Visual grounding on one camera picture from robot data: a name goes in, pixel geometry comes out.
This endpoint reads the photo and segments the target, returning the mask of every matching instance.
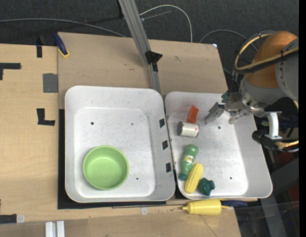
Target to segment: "yellow rolling pin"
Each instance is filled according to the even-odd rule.
[[[187,206],[182,209],[186,210],[189,214],[219,215],[222,208],[229,209],[229,206],[221,205],[219,199],[205,199],[188,202]]]

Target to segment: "white can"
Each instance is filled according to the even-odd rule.
[[[177,125],[177,135],[196,138],[199,134],[199,124],[179,122]]]

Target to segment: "yellow corn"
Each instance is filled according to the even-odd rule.
[[[195,192],[198,187],[199,181],[203,174],[203,165],[196,163],[188,174],[188,179],[184,184],[184,191],[188,194]]]

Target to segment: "gray tape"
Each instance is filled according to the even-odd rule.
[[[44,93],[58,92],[58,75],[53,73],[43,74],[43,92]]]

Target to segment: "bottle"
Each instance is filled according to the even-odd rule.
[[[199,215],[219,215],[222,208],[227,206],[221,205],[219,199],[205,199],[199,201],[188,202],[187,206],[183,207],[189,214]]]
[[[179,180],[186,181],[188,179],[188,173],[192,169],[196,156],[198,153],[198,147],[192,144],[189,144],[185,148],[185,152],[182,156],[180,163],[181,173],[179,175]]]

